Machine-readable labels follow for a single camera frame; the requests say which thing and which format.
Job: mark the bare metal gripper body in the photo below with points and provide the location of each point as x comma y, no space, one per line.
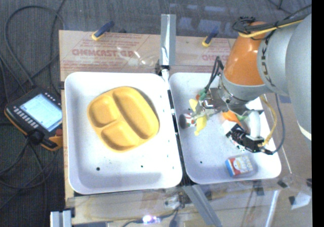
215,98

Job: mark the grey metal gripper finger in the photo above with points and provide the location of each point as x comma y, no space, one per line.
212,112
200,107

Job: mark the yellow banana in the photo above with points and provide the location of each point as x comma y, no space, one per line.
201,125

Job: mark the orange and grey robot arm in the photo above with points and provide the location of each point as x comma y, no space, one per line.
278,63

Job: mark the white can with red dots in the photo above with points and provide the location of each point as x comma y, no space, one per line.
188,121

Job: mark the orange carrot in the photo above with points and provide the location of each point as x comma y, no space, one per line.
230,116

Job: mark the white plastic tray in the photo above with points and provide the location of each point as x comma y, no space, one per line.
210,155
121,170

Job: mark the red and blue carton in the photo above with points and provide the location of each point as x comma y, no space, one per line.
240,165

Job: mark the yellow divided plate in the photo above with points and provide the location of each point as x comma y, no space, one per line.
124,117

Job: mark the brown cardboard board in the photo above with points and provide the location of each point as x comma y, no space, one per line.
106,51

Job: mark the black cylinder on white bracket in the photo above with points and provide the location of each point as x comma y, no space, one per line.
249,141

